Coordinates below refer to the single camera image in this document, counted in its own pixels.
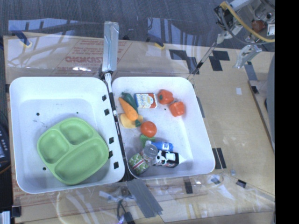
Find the gray carpet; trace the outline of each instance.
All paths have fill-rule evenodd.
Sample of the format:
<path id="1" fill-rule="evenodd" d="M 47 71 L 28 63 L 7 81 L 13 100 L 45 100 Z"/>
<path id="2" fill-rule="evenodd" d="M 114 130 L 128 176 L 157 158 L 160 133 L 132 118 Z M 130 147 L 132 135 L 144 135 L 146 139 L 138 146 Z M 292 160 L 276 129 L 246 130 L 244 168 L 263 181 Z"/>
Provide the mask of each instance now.
<path id="1" fill-rule="evenodd" d="M 0 36 L 9 35 L 8 21 L 32 21 L 41 18 L 83 21 L 72 30 L 74 35 L 102 37 L 103 28 L 96 23 L 116 21 L 120 25 L 120 39 L 146 41 L 150 35 L 166 43 L 210 47 L 221 29 L 216 25 L 214 8 L 225 0 L 0 0 Z M 167 28 L 175 27 L 179 33 Z M 56 26 L 65 32 L 68 26 Z M 39 31 L 30 26 L 22 30 Z M 241 49 L 244 44 L 233 39 L 225 40 L 219 47 Z M 262 47 L 274 51 L 273 44 Z M 6 86 L 3 51 L 0 51 L 0 121 L 7 123 Z"/>

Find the green plate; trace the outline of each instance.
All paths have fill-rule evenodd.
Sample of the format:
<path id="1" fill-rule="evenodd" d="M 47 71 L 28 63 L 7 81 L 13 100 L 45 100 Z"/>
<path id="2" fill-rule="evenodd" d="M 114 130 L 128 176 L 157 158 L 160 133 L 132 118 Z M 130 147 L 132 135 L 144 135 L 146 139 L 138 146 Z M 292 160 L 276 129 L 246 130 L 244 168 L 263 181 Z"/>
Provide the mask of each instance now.
<path id="1" fill-rule="evenodd" d="M 48 129 L 37 151 L 53 175 L 67 185 L 84 181 L 109 158 L 109 148 L 98 132 L 80 118 L 65 119 Z"/>

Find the yellow hose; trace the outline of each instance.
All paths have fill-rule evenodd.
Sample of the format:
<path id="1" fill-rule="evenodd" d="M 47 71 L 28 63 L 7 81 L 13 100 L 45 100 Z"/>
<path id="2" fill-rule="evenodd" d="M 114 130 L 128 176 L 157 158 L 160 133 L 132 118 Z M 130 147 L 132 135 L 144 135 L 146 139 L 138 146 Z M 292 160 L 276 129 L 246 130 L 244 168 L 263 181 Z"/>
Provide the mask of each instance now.
<path id="1" fill-rule="evenodd" d="M 252 30 L 245 22 L 243 22 L 243 20 L 237 15 L 237 13 L 235 13 L 235 11 L 233 10 L 233 8 L 227 3 L 227 2 L 222 2 L 220 4 L 220 7 L 222 7 L 223 9 L 228 9 L 230 11 L 230 13 L 238 20 L 238 22 L 250 33 L 252 33 L 254 36 L 256 36 L 257 38 L 261 39 L 264 42 L 275 42 L 275 39 L 267 39 L 261 35 L 259 35 L 257 32 L 255 32 L 254 30 Z"/>

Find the red bell pepper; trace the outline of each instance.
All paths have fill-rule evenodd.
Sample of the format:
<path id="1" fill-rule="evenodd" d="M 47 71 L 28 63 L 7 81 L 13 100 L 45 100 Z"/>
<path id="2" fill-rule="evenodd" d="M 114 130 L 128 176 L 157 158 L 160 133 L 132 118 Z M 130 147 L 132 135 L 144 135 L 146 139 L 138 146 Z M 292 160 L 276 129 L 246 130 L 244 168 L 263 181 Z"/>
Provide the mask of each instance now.
<path id="1" fill-rule="evenodd" d="M 174 117 L 183 115 L 185 113 L 185 106 L 182 101 L 172 103 L 169 106 L 169 109 Z"/>
<path id="2" fill-rule="evenodd" d="M 167 90 L 161 90 L 158 93 L 158 101 L 162 105 L 170 104 L 174 100 L 172 93 Z"/>

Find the orange carrot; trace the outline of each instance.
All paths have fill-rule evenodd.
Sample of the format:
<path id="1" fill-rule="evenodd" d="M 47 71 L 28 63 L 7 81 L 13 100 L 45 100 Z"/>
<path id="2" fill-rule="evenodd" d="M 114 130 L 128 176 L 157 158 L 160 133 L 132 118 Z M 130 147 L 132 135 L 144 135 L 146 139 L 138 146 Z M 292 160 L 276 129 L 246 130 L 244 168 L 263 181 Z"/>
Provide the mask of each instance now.
<path id="1" fill-rule="evenodd" d="M 137 120 L 138 119 L 137 111 L 131 105 L 129 105 L 129 103 L 126 102 L 123 98 L 119 97 L 118 100 L 119 100 L 127 118 L 131 121 Z"/>

